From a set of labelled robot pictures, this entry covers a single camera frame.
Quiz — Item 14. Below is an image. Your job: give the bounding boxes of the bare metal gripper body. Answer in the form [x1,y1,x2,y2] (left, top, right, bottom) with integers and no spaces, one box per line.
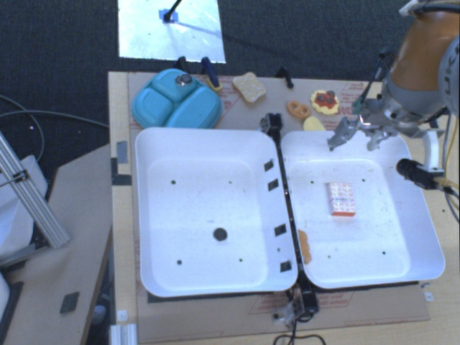
[354,97,432,139]

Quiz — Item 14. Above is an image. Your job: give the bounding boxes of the yellow oval chip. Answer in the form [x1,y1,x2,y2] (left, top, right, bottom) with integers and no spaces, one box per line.
[302,115,327,133]

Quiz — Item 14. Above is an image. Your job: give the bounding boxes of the orange pretzel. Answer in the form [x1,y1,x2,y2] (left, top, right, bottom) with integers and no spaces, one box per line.
[285,100,313,121]

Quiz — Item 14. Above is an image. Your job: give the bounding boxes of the orange and white carton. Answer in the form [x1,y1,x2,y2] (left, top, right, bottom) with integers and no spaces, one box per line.
[326,181,358,217]

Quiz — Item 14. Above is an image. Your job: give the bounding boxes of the thin black rod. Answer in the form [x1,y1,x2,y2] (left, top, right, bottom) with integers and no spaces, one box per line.
[272,127,311,301]

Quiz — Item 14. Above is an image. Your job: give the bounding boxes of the white plastic tray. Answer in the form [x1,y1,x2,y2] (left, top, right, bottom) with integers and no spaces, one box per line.
[280,130,446,290]
[134,126,300,298]

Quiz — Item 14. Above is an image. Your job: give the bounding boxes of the beige toast slice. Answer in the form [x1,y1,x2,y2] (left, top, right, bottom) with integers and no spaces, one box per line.
[231,71,268,104]

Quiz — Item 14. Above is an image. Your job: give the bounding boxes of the orange bacon strip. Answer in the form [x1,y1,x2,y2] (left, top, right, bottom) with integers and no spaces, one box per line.
[297,229,313,266]

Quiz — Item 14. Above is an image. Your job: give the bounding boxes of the blue divided plate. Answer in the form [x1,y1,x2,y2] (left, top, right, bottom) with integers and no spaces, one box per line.
[130,68,224,130]

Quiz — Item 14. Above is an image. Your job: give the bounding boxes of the brown cardboard board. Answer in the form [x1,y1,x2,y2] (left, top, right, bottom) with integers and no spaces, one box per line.
[126,70,431,334]

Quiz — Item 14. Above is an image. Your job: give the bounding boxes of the black cylinder on white bracket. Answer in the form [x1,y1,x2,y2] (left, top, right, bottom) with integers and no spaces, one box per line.
[395,129,447,192]

